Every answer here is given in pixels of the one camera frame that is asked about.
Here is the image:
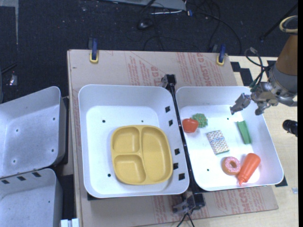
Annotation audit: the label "white plastic tray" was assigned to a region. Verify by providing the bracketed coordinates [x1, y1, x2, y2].
[0, 168, 63, 227]
[0, 86, 67, 178]
[175, 86, 285, 192]
[78, 84, 190, 199]

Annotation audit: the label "pink frosted doughnut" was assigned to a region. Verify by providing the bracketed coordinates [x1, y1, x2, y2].
[221, 156, 242, 176]

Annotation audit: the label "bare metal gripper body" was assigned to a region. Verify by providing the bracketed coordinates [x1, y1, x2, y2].
[250, 81, 298, 107]

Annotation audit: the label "green toy celery stick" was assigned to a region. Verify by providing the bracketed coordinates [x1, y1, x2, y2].
[236, 120, 252, 145]

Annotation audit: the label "brown cardboard board red print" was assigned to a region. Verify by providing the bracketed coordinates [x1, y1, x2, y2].
[67, 49, 279, 227]

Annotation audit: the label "yellow divided plate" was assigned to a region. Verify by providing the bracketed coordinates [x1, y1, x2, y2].
[110, 124, 174, 186]

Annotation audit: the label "green toy peas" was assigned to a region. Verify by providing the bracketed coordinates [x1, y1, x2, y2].
[191, 113, 209, 129]

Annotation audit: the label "orange squeeze bottle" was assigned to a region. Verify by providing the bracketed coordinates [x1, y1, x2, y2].
[237, 152, 262, 186]

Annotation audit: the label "red toy pepper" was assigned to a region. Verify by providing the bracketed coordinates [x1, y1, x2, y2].
[181, 118, 199, 134]

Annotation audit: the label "patterned white carton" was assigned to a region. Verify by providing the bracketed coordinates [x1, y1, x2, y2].
[205, 130, 231, 156]

